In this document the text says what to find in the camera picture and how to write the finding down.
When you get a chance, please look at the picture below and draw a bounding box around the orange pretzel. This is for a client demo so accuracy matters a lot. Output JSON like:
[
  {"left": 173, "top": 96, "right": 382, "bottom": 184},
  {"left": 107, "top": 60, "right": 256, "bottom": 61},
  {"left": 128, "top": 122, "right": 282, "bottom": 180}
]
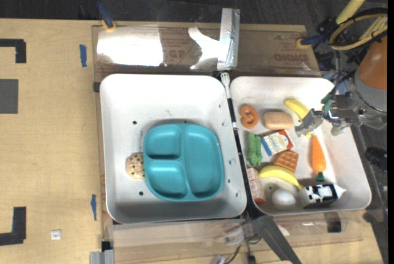
[{"left": 239, "top": 103, "right": 258, "bottom": 130}]

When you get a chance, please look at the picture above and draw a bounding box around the large yellow banana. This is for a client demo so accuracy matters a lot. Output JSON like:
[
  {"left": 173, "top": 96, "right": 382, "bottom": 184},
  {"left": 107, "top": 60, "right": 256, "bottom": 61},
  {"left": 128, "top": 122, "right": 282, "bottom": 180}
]
[{"left": 257, "top": 164, "right": 304, "bottom": 191}]

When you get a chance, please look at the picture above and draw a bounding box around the orange carrot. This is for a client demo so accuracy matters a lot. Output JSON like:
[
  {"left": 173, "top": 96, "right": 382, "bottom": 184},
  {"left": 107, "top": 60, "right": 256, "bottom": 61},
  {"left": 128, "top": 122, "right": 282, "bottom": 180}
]
[{"left": 310, "top": 134, "right": 328, "bottom": 183}]

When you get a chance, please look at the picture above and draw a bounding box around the green toy vegetable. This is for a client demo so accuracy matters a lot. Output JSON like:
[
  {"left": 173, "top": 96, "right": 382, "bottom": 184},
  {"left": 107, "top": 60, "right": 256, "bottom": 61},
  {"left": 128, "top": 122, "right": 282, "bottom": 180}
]
[{"left": 247, "top": 132, "right": 263, "bottom": 167}]

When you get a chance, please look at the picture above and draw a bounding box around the black and white cow carton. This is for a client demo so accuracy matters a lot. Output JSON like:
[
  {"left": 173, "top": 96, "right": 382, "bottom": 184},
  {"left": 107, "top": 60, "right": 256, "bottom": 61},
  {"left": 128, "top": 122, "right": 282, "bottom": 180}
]
[{"left": 297, "top": 183, "right": 347, "bottom": 209}]

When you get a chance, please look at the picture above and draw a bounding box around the orange and white carton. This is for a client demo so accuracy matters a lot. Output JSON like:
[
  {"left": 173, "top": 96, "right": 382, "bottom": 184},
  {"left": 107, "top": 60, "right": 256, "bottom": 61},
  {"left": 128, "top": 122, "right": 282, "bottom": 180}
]
[{"left": 246, "top": 166, "right": 267, "bottom": 205}]

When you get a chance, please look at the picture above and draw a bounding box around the blue divided plate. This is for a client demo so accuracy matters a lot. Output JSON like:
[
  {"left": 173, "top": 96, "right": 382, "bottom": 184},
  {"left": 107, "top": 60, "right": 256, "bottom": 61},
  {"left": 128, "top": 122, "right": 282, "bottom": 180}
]
[{"left": 142, "top": 122, "right": 225, "bottom": 203}]

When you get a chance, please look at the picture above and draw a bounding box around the small yellow banana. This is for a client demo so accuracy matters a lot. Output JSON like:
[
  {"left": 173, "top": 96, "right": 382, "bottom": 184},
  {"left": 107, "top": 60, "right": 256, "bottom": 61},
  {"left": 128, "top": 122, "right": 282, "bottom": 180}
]
[{"left": 283, "top": 98, "right": 312, "bottom": 138}]

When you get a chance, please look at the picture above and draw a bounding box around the white blue red carton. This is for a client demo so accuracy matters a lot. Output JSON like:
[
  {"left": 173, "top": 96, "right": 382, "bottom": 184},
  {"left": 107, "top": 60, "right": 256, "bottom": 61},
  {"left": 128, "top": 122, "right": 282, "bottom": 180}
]
[{"left": 260, "top": 129, "right": 295, "bottom": 157}]

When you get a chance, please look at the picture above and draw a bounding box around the tan bread roll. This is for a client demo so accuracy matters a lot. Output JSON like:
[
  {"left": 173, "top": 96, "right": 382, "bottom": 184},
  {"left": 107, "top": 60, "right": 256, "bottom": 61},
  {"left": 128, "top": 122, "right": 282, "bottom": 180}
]
[{"left": 262, "top": 110, "right": 294, "bottom": 131}]

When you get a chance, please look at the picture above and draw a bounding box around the white plastic tray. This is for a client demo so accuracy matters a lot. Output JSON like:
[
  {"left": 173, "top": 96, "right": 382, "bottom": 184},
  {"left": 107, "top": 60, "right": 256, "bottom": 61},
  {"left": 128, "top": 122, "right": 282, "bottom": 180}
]
[
  {"left": 228, "top": 75, "right": 372, "bottom": 217},
  {"left": 98, "top": 73, "right": 248, "bottom": 225}
]

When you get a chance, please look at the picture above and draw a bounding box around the tan chocolate chip biscuit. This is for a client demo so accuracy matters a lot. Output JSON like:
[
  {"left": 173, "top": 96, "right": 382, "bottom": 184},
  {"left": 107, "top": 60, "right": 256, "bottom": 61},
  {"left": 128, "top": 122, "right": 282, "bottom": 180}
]
[{"left": 124, "top": 151, "right": 147, "bottom": 181}]

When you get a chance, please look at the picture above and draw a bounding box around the white egg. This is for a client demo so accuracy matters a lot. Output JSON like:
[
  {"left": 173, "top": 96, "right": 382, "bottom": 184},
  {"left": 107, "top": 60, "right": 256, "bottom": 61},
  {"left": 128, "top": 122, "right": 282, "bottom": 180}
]
[{"left": 271, "top": 189, "right": 297, "bottom": 211}]

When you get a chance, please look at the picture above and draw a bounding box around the brown waffle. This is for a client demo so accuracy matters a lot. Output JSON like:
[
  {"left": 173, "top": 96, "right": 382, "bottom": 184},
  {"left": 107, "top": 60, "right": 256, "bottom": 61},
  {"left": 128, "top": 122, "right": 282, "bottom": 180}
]
[{"left": 273, "top": 149, "right": 300, "bottom": 174}]

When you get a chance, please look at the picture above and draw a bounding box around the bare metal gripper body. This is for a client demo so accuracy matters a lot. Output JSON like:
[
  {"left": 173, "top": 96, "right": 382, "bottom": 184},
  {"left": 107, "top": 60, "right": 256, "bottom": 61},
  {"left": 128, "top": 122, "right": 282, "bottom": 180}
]
[{"left": 322, "top": 94, "right": 388, "bottom": 135}]

